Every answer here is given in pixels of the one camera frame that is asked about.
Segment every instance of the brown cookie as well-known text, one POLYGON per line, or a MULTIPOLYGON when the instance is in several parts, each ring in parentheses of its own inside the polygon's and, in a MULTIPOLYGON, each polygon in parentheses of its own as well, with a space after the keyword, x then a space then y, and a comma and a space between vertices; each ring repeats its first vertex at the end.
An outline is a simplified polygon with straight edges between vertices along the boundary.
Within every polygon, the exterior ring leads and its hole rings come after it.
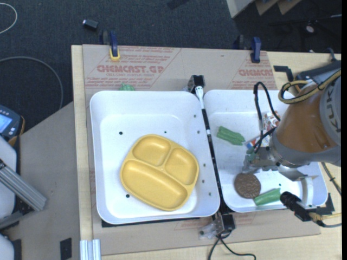
POLYGON ((252 173, 239 173, 235 177, 234 186, 243 198, 255 198, 260 194, 260 181, 252 173))

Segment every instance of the dark carpet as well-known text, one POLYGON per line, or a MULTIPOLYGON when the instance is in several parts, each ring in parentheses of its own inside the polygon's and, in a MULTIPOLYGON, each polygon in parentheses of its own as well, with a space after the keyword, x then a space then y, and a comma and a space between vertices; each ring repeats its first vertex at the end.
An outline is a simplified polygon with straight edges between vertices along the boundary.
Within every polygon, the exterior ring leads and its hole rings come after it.
MULTIPOLYGON (((48 64, 59 76, 62 105, 73 100, 73 44, 98 44, 99 32, 115 29, 118 43, 231 49, 238 36, 250 49, 257 36, 262 50, 341 53, 342 0, 302 0, 282 15, 275 5, 260 16, 254 3, 234 19, 226 0, 0 0, 17 13, 15 25, 0 34, 0 104, 25 118, 26 130, 61 106, 56 76, 42 62, 8 57, 25 56, 48 64), (82 26, 84 19, 99 22, 98 31, 82 26), (309 21, 319 20, 315 34, 306 34, 309 21), (284 22, 273 26, 272 23, 284 22)), ((11 26, 15 14, 0 4, 0 32, 11 26)))

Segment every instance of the yellow plate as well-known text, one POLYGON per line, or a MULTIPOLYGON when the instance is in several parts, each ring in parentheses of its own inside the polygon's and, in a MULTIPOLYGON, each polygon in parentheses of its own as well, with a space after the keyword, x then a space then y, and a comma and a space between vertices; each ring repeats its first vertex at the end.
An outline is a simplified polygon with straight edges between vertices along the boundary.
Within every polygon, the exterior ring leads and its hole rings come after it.
POLYGON ((199 165, 181 145, 145 135, 130 149, 120 169, 123 187, 141 201, 165 211, 184 205, 196 184, 199 165))

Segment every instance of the green object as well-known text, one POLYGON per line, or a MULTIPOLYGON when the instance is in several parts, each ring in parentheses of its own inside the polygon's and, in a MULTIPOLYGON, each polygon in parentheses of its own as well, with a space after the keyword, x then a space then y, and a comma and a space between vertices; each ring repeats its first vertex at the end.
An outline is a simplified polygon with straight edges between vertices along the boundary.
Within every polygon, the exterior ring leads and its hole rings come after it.
POLYGON ((121 87, 119 88, 119 90, 135 90, 135 88, 130 85, 130 84, 121 84, 121 87))
POLYGON ((242 145, 242 142, 245 141, 240 133, 233 132, 223 126, 218 128, 217 138, 228 141, 233 145, 242 145))
POLYGON ((261 195, 254 198, 255 204, 259 206, 280 200, 280 190, 281 188, 275 188, 266 193, 262 193, 261 195))

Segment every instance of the white cable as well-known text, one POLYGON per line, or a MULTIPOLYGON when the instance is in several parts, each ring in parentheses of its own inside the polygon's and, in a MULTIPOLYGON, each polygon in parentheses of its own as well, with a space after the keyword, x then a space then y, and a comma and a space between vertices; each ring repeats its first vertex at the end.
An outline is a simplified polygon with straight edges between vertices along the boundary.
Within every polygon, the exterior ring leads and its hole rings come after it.
POLYGON ((45 63, 45 62, 43 62, 43 61, 41 61, 41 60, 39 60, 37 58, 27 57, 27 56, 14 56, 14 57, 2 58, 2 59, 0 59, 0 63, 6 62, 6 61, 12 61, 12 60, 30 60, 30 61, 41 63, 45 67, 47 67, 54 74, 54 76, 58 80, 58 83, 59 83, 59 86, 60 86, 60 93, 61 93, 59 109, 62 108, 62 106, 63 106, 63 99, 64 99, 63 84, 62 84, 62 82, 61 82, 57 72, 55 72, 55 70, 49 64, 47 64, 47 63, 45 63))
POLYGON ((18 19, 18 14, 17 14, 16 9, 15 9, 13 6, 11 6, 10 4, 6 4, 6 3, 1 3, 1 2, 0 2, 0 5, 4 5, 4 6, 10 7, 11 9, 13 9, 13 11, 15 12, 15 15, 16 15, 15 20, 13 21, 12 25, 11 25, 10 27, 6 28, 6 29, 3 30, 3 31, 0 31, 0 34, 2 34, 2 33, 4 33, 4 32, 6 32, 6 31, 10 30, 10 29, 16 24, 17 19, 18 19))

